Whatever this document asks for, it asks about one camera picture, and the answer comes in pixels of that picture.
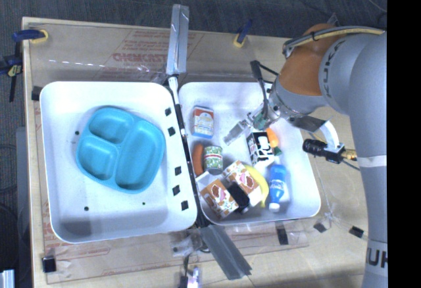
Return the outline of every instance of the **black clamp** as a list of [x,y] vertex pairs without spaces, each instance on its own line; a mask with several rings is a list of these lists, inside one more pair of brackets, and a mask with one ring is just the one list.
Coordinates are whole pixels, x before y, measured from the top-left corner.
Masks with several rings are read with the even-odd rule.
[[12,34],[12,39],[16,43],[14,54],[6,57],[0,56],[0,75],[7,74],[12,78],[9,102],[14,100],[14,90],[16,88],[16,76],[23,72],[23,60],[21,53],[21,43],[24,40],[37,40],[47,38],[46,31],[22,30]]
[[44,273],[53,273],[57,271],[54,256],[44,256],[42,258],[42,271]]

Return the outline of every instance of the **blue clamp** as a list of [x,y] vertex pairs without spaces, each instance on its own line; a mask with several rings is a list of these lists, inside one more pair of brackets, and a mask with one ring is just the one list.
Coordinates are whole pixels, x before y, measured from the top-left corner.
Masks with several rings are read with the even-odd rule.
[[242,27],[240,27],[237,30],[237,35],[235,36],[234,39],[234,45],[236,47],[243,47],[244,43],[245,43],[245,36],[247,35],[247,33],[249,33],[251,24],[252,24],[252,20],[249,19]]
[[39,39],[46,37],[45,33],[38,30],[22,30],[12,34],[12,39],[15,43],[20,43],[24,40]]
[[22,30],[12,34],[12,39],[16,43],[14,54],[6,57],[0,56],[0,75],[7,74],[12,78],[9,102],[14,100],[14,90],[16,87],[16,76],[23,71],[23,60],[21,55],[21,42],[24,40],[36,41],[37,39],[47,39],[48,33],[44,30]]

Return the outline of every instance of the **yellow banana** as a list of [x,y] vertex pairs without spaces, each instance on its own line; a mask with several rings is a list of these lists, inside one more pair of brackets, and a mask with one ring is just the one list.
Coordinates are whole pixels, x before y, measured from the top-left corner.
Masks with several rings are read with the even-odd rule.
[[246,170],[249,172],[250,176],[258,183],[260,186],[260,189],[262,190],[262,201],[260,202],[260,207],[266,207],[265,201],[266,198],[269,196],[269,185],[266,179],[262,176],[262,174],[257,171],[253,166],[251,165],[244,165]]

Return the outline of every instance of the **cardboard box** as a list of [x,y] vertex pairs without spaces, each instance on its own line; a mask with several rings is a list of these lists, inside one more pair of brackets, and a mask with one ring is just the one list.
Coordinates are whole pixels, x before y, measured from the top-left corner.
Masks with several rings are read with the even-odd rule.
[[247,136],[247,146],[253,166],[257,163],[269,165],[274,161],[274,152],[269,144],[269,138],[266,132],[251,133]]
[[200,194],[220,219],[227,217],[238,208],[237,202],[219,179],[202,188]]
[[213,110],[204,107],[195,107],[193,109],[192,134],[198,137],[212,138],[213,119]]
[[229,181],[236,182],[250,199],[250,205],[256,206],[262,200],[262,189],[251,177],[241,161],[229,165],[222,173]]

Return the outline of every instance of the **wooden table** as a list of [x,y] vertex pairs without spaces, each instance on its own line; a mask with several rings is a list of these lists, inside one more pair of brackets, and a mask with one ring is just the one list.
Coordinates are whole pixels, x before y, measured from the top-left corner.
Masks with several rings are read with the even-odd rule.
[[[163,29],[40,18],[24,18],[22,21],[22,29],[29,27],[42,28],[44,25],[52,25],[55,30],[61,30],[63,34],[69,29],[80,26],[92,27],[97,30],[99,37],[101,37],[102,30],[109,30],[110,28],[121,30],[123,33],[132,30],[167,32]],[[224,73],[223,76],[219,76],[222,80],[234,78],[232,74],[236,72],[237,77],[244,78],[249,69],[248,63],[253,59],[259,60],[262,64],[277,72],[280,71],[284,63],[282,45],[286,38],[247,36],[247,43],[244,48],[238,49],[232,45],[234,38],[232,34],[190,31],[189,35],[193,39],[193,46],[190,49],[188,62],[189,64],[194,63],[194,74],[182,77],[181,84],[192,80],[206,80],[209,76],[218,75],[221,72]],[[74,41],[83,41],[84,35],[81,34],[80,37],[81,39],[75,39]],[[42,87],[43,84],[55,79],[72,79],[72,70],[78,69],[78,65],[68,65],[65,70],[56,72],[46,70],[48,62],[34,60],[36,59],[32,52],[34,46],[29,41],[23,43],[34,287],[51,285],[54,287],[83,288],[98,286],[178,287],[180,275],[183,272],[182,263],[180,260],[174,260],[170,257],[168,263],[157,264],[155,269],[152,269],[151,266],[136,268],[136,264],[133,264],[133,267],[127,270],[123,268],[120,271],[117,269],[103,271],[101,276],[92,278],[81,278],[89,277],[90,266],[94,264],[92,261],[89,262],[89,258],[86,256],[80,262],[67,260],[60,263],[62,269],[68,266],[67,277],[63,271],[61,274],[46,274],[43,272],[41,259],[46,255],[46,249],[54,250],[54,244],[51,244],[51,240],[46,240],[46,235],[50,238],[54,238],[54,236],[49,231],[46,219],[48,217],[45,217],[45,215],[48,215],[48,209],[46,207],[47,202],[43,197],[46,184],[45,170],[42,164],[42,139],[39,130],[39,102],[32,99],[32,91],[35,86]],[[240,65],[242,62],[247,65],[247,68]],[[264,72],[264,77],[269,80],[274,79],[267,72]],[[314,113],[314,116],[323,119],[330,118],[341,142],[346,147],[354,147],[348,117],[338,114],[330,108],[320,108]],[[364,238],[359,239],[348,232],[352,226],[357,226],[364,231],[367,230],[364,189],[359,171],[346,164],[330,164],[322,158],[310,158],[310,163],[318,182],[320,195],[323,198],[321,212],[325,212],[325,216],[319,216],[318,218],[325,226],[328,226],[328,229],[323,233],[316,229],[298,229],[297,235],[304,235],[307,238],[307,241],[301,245],[304,245],[304,247],[290,247],[271,251],[270,243],[272,241],[268,241],[266,247],[259,244],[259,247],[252,248],[256,251],[251,254],[245,251],[243,254],[252,267],[252,275],[234,281],[226,279],[219,265],[212,259],[212,255],[202,254],[192,265],[199,267],[201,280],[205,287],[261,287],[266,285],[284,288],[360,287],[364,272],[366,240]],[[294,231],[290,231],[290,236],[294,236]],[[154,238],[156,237],[152,236],[146,239],[145,247],[147,247],[149,241],[151,242],[150,245],[154,245],[154,242],[157,242]],[[118,248],[118,245],[119,241],[115,241],[111,250]],[[78,248],[79,254],[83,249],[83,246]]]

